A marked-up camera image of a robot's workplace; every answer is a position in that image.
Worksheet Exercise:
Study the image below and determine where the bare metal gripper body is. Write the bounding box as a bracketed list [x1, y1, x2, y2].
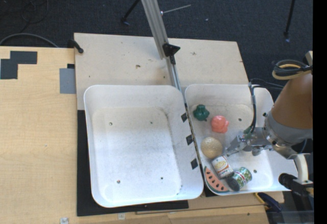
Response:
[237, 127, 300, 160]

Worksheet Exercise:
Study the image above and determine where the white plastic tray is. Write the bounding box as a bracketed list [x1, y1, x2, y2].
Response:
[184, 83, 298, 196]
[83, 84, 204, 209]

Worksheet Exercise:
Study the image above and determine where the salmon pink lumpy toy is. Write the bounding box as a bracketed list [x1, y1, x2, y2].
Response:
[211, 115, 230, 134]

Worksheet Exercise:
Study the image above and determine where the small can green label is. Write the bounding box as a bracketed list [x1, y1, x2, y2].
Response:
[226, 166, 253, 192]

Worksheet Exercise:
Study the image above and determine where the red watermelon slice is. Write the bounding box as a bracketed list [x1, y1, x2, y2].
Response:
[203, 166, 230, 193]

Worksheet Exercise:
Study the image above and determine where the green broccoli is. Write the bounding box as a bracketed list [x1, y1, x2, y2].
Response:
[193, 104, 211, 122]

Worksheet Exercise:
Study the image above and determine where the pale flat board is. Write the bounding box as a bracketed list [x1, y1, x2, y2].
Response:
[74, 33, 285, 217]

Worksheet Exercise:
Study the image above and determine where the black cylinder on white bracket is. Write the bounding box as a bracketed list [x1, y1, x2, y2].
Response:
[277, 153, 314, 193]

